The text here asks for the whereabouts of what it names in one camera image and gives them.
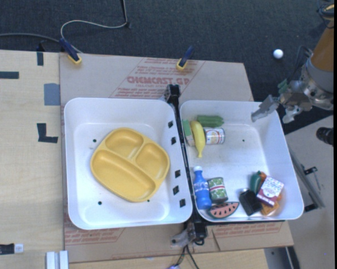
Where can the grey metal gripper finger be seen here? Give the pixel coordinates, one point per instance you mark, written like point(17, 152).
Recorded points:
point(291, 113)
point(265, 106)

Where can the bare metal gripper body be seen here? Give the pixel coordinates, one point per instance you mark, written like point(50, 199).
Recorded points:
point(300, 97)

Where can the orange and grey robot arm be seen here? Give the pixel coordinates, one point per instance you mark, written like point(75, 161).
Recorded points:
point(322, 52)

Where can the white ball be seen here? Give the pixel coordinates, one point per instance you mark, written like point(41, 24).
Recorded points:
point(278, 53)

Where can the white plastic tray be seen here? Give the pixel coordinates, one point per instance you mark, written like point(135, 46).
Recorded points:
point(81, 161)
point(249, 155)

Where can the green toy pea pod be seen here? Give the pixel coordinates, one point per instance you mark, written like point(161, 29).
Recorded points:
point(210, 121)

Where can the red and white labelled can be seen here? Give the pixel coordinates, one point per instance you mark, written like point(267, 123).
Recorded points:
point(215, 136)

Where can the yellow banana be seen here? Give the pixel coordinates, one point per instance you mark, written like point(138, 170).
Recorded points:
point(199, 136)

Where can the purple and white carton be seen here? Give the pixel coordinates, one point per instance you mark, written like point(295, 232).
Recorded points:
point(270, 190)

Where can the green and beige carton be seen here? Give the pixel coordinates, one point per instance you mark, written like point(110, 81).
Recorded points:
point(187, 130)

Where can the thin black rod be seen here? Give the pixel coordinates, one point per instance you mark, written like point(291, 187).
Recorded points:
point(185, 150)

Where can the green labelled can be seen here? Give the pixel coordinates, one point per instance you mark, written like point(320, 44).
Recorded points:
point(218, 189)

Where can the black carton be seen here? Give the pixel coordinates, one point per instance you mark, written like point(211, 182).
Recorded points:
point(249, 202)

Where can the orange flat toy food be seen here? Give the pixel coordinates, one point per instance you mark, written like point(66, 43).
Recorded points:
point(269, 209)

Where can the blue bottle white cap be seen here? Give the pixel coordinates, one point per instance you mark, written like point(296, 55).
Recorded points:
point(202, 190)

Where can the toy watermelon slice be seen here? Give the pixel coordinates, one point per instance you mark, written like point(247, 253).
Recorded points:
point(223, 209)

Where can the yellow divided plate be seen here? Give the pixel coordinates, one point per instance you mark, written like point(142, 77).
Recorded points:
point(123, 169)

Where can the brown cardboard board red print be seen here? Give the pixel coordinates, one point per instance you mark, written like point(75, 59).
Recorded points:
point(106, 74)

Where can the black cylinder on white bracket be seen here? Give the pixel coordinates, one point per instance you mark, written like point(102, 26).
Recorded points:
point(325, 135)

